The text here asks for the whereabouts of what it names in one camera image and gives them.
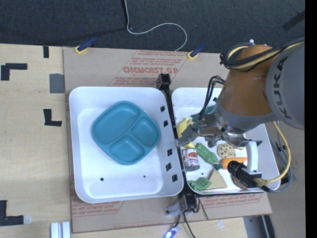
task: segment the white tray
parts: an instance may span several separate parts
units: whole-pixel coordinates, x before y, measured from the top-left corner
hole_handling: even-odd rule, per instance
[[[179,125],[186,117],[197,114],[200,112],[204,105],[205,97],[206,97],[206,88],[177,88],[172,93],[172,103],[175,115],[176,126]],[[208,106],[214,105],[214,97],[218,97],[220,94],[220,88],[214,88],[211,101]],[[268,139],[267,131],[264,124],[260,124],[258,127],[250,130],[245,134],[247,139],[252,140],[263,140],[263,142],[258,146],[258,155],[259,155],[259,163],[258,170],[262,172],[262,178],[264,179],[272,179],[279,175],[279,171],[277,168],[277,164],[275,161],[275,157]],[[202,143],[206,147],[208,147],[205,138],[198,137],[194,140],[194,144]],[[217,146],[213,148],[209,148],[212,152],[217,153]],[[245,157],[247,156],[246,150],[236,150],[237,157]],[[213,166],[206,163],[200,156],[198,156],[200,168],[196,171],[186,172],[187,180],[197,180],[200,177],[209,178],[211,172],[213,171]],[[226,194],[226,193],[246,193],[246,192],[263,192],[259,188],[249,188],[242,189],[236,186],[231,178],[228,170],[220,169],[218,170],[224,181],[227,184],[227,188],[222,189],[212,189],[206,190],[202,192],[198,192],[198,194]],[[280,181],[276,181],[268,185],[270,189],[277,189],[280,185]]]
[[[107,155],[91,133],[97,117],[119,101],[143,109],[161,133],[155,148],[128,166]],[[149,87],[79,87],[70,93],[69,106],[75,190],[80,199],[100,203],[173,196],[182,190],[184,179],[161,91]]]

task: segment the blue clamp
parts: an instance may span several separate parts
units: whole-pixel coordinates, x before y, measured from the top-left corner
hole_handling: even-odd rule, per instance
[[[200,45],[198,48],[194,49],[193,51],[191,51],[190,53],[187,54],[187,58],[189,60],[193,60],[198,56],[199,52],[202,52],[203,50],[205,50],[207,47],[206,44],[202,44]]]
[[[75,52],[80,55],[86,52],[87,48],[93,46],[97,41],[98,41],[97,37],[92,37],[86,40],[85,42],[83,42],[81,45],[78,45],[77,47],[75,47]]]

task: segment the red can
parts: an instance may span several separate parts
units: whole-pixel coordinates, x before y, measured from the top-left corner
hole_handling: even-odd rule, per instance
[[[198,155],[195,148],[187,148],[182,151],[184,168],[186,171],[195,171],[200,168]]]

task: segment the cardboard box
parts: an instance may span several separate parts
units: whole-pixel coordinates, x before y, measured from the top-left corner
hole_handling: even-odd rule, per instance
[[[214,75],[226,78],[219,54],[199,54],[188,60],[184,52],[88,49],[78,55],[63,48],[69,168],[71,181],[72,231],[89,232],[175,223],[164,208],[178,196],[89,204],[74,189],[69,117],[69,93],[79,86],[155,87],[160,73],[171,76],[171,91],[179,87],[206,87]],[[215,220],[271,213],[266,193],[201,197],[201,210],[188,221]]]

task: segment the light wood surface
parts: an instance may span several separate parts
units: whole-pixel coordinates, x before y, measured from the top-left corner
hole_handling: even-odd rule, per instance
[[[0,64],[27,63],[27,70],[11,70],[0,81],[0,200],[7,200],[7,216],[31,216],[32,223],[0,227],[0,238],[47,238],[50,223],[71,221],[67,156],[65,95],[50,93],[50,74],[63,74],[61,47],[0,45]],[[45,126],[43,109],[61,127]],[[180,224],[179,238],[191,237]],[[72,234],[73,238],[158,237],[171,225]],[[246,238],[243,219],[191,222],[198,238]]]

